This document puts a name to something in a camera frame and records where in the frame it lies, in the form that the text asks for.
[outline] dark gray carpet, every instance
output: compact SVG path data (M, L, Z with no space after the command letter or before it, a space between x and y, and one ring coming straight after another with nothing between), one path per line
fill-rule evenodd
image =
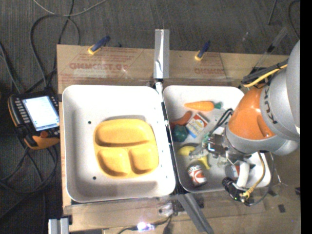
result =
M67 15L71 0L37 0L56 14ZM74 0L72 13L79 13L101 0ZM267 24L274 0L108 0L78 16L70 17L61 37L62 44L92 45L105 35L108 46L154 48L155 29L170 30L170 49L197 51L211 41L210 51L262 54L283 27L288 34L273 54L289 55L300 36L300 1L277 0L270 25ZM54 69L56 44L66 20L47 17L46 11L32 0L0 0L0 43L17 81L25 92L42 78L30 45L30 31L39 62L45 74ZM51 85L57 91L57 76ZM23 155L23 148L13 135L13 124L6 110L6 98L12 84L0 57L0 178L10 174ZM43 89L39 83L32 91ZM43 177L53 168L47 151L31 152ZM27 156L21 169L9 181L16 188L31 189L39 177ZM47 219L61 217L59 166L56 176L44 190L18 202L24 195L0 187L0 233L47 233Z

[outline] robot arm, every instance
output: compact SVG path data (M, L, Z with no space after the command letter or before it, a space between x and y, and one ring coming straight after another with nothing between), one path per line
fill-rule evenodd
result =
M211 134L203 142L213 157L223 157L231 165L242 165L253 154L272 152L287 155L300 143L300 41L283 66L271 67L270 82L252 87L242 98L221 135ZM252 73L256 82L257 73ZM243 188L226 177L222 184L234 200L245 202L252 188Z

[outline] wire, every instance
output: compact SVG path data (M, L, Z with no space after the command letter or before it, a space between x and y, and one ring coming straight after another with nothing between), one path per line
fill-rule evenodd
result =
M35 161L33 160L33 158L30 156L29 153L27 153L27 156L29 157L31 163L33 164L33 167L35 168L35 171L36 171L36 174L40 180L40 182L42 183L43 182L43 179L42 179L42 176L39 172L39 168L38 166L36 165ZM45 192L42 192L42 202L43 202L43 216L42 216L42 219L43 219L43 223L42 223L42 230L41 230L41 233L44 233L44 229L45 229L45 219L46 219L46 203L45 203Z
M243 77L242 83L243 84L248 84L249 82L254 81L258 77L260 77L262 75L265 75L269 71L272 71L272 70L274 70L276 68L280 68L281 66L284 66L285 64L287 64L287 62L288 62L288 59L283 61L283 62L280 62L278 64L275 64L275 65L273 65L271 67L268 67L268 68L254 67L247 76Z
M71 5L71 9L70 9L69 14L72 13L73 8L74 8L74 0L72 0L72 5ZM38 19L34 24L39 24L39 21L40 21L40 20L43 20L44 18L42 17L42 18ZM77 27L77 25L76 25L72 20L69 19L69 17L65 17L65 18L66 18L66 22L65 22L65 24L64 24L64 26L63 26L63 28L62 28L62 32L61 32L61 34L60 34L60 36L59 36L59 38L58 38L58 44L60 44L60 42L61 42L61 37L62 37L63 33L65 32L65 28L66 28L66 26L67 26L67 23L70 21L70 22L74 25L74 27L75 27L75 29L76 29L76 31L77 31L78 40L77 40L76 45L79 45L79 42L80 42L79 28ZM42 66L41 66L41 64L40 64L39 58L38 58L37 54L36 54L35 51L34 51L34 45L33 45L33 43L32 43L32 48L33 48L33 52L34 52L35 58L36 58L36 60L37 60L37 63L39 64L40 69L41 69L41 72L42 72L43 69L42 69ZM53 70L52 70L50 73L48 73L46 76L43 75L43 78L41 78L40 80L38 80L33 86L31 86L29 89L27 89L26 92L32 91L32 90L33 90L37 85L39 85L42 81L45 82L46 87L49 86L49 84L50 84L50 82L51 82L51 80L52 80L52 76L53 76L53 74L55 73L55 71L57 70L57 68L56 68L56 60L57 60L57 57L55 56L55 57L54 57Z
M19 160L19 162L17 163L17 165L15 166L15 169L8 176L1 178L0 181L8 180L10 177L12 177L21 168L21 165L22 165L25 157L28 155L28 151L29 151L29 147L24 149L24 154L23 154L22 158Z
M270 189L271 189L271 186L272 186L274 170L275 170L275 164L274 164L274 158L273 158L273 156L272 156L271 179L270 179L268 188L267 188L267 190L265 191L264 195L263 195L258 201L254 202L254 203L246 204L247 206L254 206L254 205L260 203L260 202L268 195L268 193L269 193L269 191L270 191Z
M157 227L158 225L162 225L162 224L164 224L164 223L166 223L168 221L168 224L165 227L165 228L167 228L168 225L170 224L172 216L173 216L173 214L171 214L166 220L161 221L161 222L155 222L155 223L152 223L151 225L154 225L155 227ZM117 234L121 234L121 233L123 233L124 231L127 231L127 230L129 230L129 231L137 231L138 229L137 229L137 226L126 227L126 228L122 229L120 232L118 232Z
M87 9L85 9L85 10L82 11L82 12L74 13L74 14L71 14L71 13L70 13L70 14L68 14L68 15L59 15L59 14L57 14L57 13L54 13L54 12L50 11L50 10L47 10L47 9L44 8L40 3L38 3L36 0L32 0L32 1L34 1L41 9L43 9L44 11L46 11L46 12L52 14L52 15L62 16L62 17L74 17L74 16L79 16L79 15L81 15L81 14L83 14L83 13L85 13L85 12L87 12L87 11L93 9L93 8L95 8L96 6L98 6L98 5L100 5L100 4L104 3L104 2L106 2L107 0L102 0L102 1L100 1L100 2L98 2L98 3L96 3L95 5L93 5L93 6L89 7L89 8L87 8Z
M171 220L172 220L172 216L173 216L173 214L172 215L170 215L170 217L169 217L169 221L167 222L167 224L166 224L166 226L165 226L165 228L164 228L164 230L163 230L163 232L162 232L162 234L168 234L168 233L171 233L170 232L170 223L171 223Z
M40 182L41 182L41 185L40 186L42 186L43 184L44 184L44 182L47 180L47 179L45 179L45 180L43 180L42 179L42 177L41 177L41 175L40 175L40 172L39 172L39 169L38 169L38 167L37 167L37 165L36 165L36 163L34 162L34 160L32 159L32 157L29 155L29 153L27 153L27 155L28 155L28 157L30 158L30 160L31 160L31 162L32 162L32 164L33 164L33 166L34 166L34 168L35 168L35 171L36 171L36 173L37 173L37 175L38 175L38 177L39 177L39 179L40 179ZM41 188L40 190L33 190L31 193L27 193L27 194L25 194L25 196L21 199L21 200L19 200L17 203L15 203L13 206L11 206L5 213L3 213L1 216L0 216L0 219L1 218L3 218L6 214L8 214L9 212L11 212L16 206L18 206L21 202L23 202L24 200L26 200L27 198L29 198L30 196L32 196L32 195L34 195L35 193L38 193L38 192L43 192L43 189L47 186L48 184L45 184L44 186L43 186L43 188ZM46 215L46 210L45 210L45 195L43 195L42 196L42 198L43 198L43 207L44 207L44 216Z
M9 66L9 63L8 63L6 57L5 57L4 48L3 48L2 44L1 44L1 42L0 42L0 50L1 50L1 55L0 55L0 57L1 57L2 60L4 61L5 67L6 67L6 69L7 69L7 71L8 71L8 74L9 74L9 76L10 76L10 78L11 78L11 82L14 84L16 90L17 90L18 93L20 94L20 89L18 88L18 86L17 86L17 84L16 84L16 82L15 82L15 79L13 78L13 75L12 75L12 72L11 72L11 69L10 69L10 66Z
M35 27L36 27L42 20L44 20L44 19L46 19L46 18L49 18L49 17L60 17L60 18L65 18L65 17L63 17L63 16L58 16L58 15L47 15L47 16L43 16L43 17L41 17L41 18L39 18L39 19L37 19L37 20L35 21L35 23L33 24L32 28L31 28L31 30L30 30L30 34L29 34L29 36L30 36L30 43L31 43L31 49L32 49L32 51L33 51L33 54L34 54L35 59L36 59L36 61L37 61L37 64L38 64L38 66L39 66L39 68L40 68L40 71L41 71L41 73L42 73L42 78L43 78L44 87L47 87L46 77L45 77L44 70L43 70L42 64L41 64L41 62L40 62L40 59L39 59L39 57L38 57L38 55L37 55L37 53L36 53L36 50L35 50L33 33L34 33ZM75 26L75 29L76 29L77 34L78 34L78 36L79 36L79 29L78 29L77 25L74 23L74 21L72 21L72 20L69 19L69 18L65 18L65 19L66 19L67 21L70 21L70 22Z
M5 189L8 189L16 194L33 194L33 193L37 193L37 192L41 192L49 183L50 183L50 179L55 175L55 171L56 171L56 167L57 167L57 164L58 164L58 154L57 154L57 151L55 149L55 155L56 157L54 158L52 153L49 152L50 156L52 157L53 161L54 161L54 166L53 166L53 169L52 171L50 172L49 176L42 181L42 183L37 186L35 189L33 190L30 190L30 191L23 191L21 189L16 189L16 188L13 188L11 186L9 186L7 183L5 183L3 180L0 180L0 186L2 186L3 188Z
M267 72L266 74L260 76L260 77L259 77L258 79L256 79L255 81L253 81L253 82L251 82L251 83L249 83L249 84L243 84L243 86L244 86L245 88L252 87L252 86L256 85L257 83L259 83L260 81L264 80L266 77L268 77L268 76L270 76L270 75L276 73L277 71L279 71L279 70L281 70L281 69L283 69L283 68L286 68L286 67L287 67L287 64L285 64L285 65L283 65L283 66L281 66L281 67L279 67L279 68L276 68L276 69L274 69L274 70L272 70L272 71L270 71L270 72Z
M220 119L218 120L218 122L216 123L216 125L214 126L214 128L212 128L212 130L210 130L207 134L205 134L205 136L203 137L203 140L201 142L202 147L206 147L207 146L207 141L209 139L209 137L214 133L214 131L222 126L224 124L224 122L233 114L233 109L229 108L228 110L226 110L223 115L220 117Z
M253 191L255 190L257 185L263 180L264 175L265 175L265 165L264 165L264 161L263 161L263 158L261 156L261 153L259 151L258 151L258 155L259 155L261 165L262 165L262 171L263 171L262 176L259 178L259 180L252 187L250 187L247 191L242 193L242 196L246 199L248 199L250 197L250 194L253 193Z
M300 2L300 0L294 0L292 1L289 6L288 6L288 18L289 18L289 22L291 24L291 27L292 27L292 30L294 31L295 35L297 36L297 38L300 40L300 35L299 33L296 31L295 27L294 27L294 24L293 24L293 21L292 21L292 16L291 16L291 10L292 10L292 7L294 4Z

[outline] orange carrot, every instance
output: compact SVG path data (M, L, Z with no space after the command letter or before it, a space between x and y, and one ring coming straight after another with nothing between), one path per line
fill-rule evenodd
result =
M191 118L191 116L192 116L192 112L187 111L180 119L177 119L170 123L171 129L173 129L176 125L181 125L181 126L185 125L188 122L188 120Z
M184 106L199 111L211 111L213 108L215 108L215 104L212 101L190 102L185 103Z

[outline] cardboard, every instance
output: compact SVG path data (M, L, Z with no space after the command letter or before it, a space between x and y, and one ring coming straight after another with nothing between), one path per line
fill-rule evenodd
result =
M224 80L219 53L170 51L170 79ZM88 46L58 45L58 92L73 84L145 85L153 81L154 49L102 47L94 55Z

